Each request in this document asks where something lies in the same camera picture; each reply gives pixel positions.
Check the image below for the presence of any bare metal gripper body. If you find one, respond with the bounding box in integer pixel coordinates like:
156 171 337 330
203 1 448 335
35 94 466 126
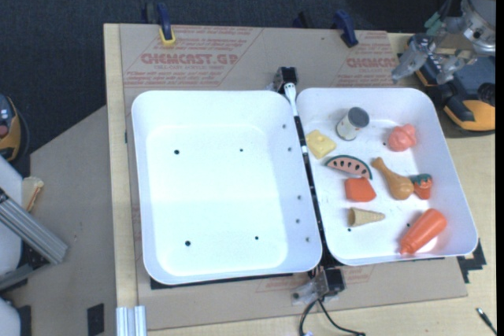
409 21 496 62

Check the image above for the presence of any red toy strawberry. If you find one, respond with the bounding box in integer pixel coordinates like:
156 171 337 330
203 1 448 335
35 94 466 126
409 173 434 201

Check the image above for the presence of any white plastic tray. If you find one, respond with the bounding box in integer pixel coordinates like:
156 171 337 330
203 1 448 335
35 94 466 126
131 90 324 286
295 87 480 267

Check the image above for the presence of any tan toy ice cream cone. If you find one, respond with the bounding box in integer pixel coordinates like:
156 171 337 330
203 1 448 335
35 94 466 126
346 207 387 229

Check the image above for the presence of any thin black and white rod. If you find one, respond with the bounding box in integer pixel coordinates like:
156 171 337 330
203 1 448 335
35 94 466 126
283 83 328 269

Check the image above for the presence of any brown cardboard board red print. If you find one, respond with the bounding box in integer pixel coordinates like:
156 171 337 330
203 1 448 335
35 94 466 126
117 23 469 331

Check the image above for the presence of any toy watermelon slice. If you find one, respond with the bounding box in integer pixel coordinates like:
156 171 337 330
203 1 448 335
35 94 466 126
324 154 373 181

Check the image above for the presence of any orange toy bottle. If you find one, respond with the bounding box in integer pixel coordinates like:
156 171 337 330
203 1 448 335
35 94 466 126
398 208 448 257

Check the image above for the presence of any orange toy wedge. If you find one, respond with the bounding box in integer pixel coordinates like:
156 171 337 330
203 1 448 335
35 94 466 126
343 176 377 204

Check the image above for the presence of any small can with grey lid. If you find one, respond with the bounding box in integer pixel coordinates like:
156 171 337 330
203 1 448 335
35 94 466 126
335 106 371 142

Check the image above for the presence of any tan toy sandwich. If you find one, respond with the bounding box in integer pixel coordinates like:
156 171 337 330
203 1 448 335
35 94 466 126
20 175 45 212

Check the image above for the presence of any yellow toy cheese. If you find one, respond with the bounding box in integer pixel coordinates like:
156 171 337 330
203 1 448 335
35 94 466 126
305 129 338 160

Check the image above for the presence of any tan toy chicken drumstick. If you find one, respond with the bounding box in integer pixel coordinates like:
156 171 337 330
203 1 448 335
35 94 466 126
370 157 416 201

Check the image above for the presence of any pink toy peach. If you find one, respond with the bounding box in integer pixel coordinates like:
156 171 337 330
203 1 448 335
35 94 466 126
387 124 418 153

